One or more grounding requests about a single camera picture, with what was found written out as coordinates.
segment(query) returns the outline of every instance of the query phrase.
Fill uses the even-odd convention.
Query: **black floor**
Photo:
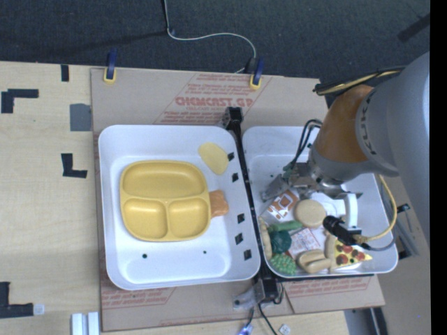
[[[406,65],[430,49],[430,0],[167,0],[175,35],[232,32],[264,73],[324,82]],[[179,42],[163,0],[0,0],[0,61],[235,72],[241,38]]]

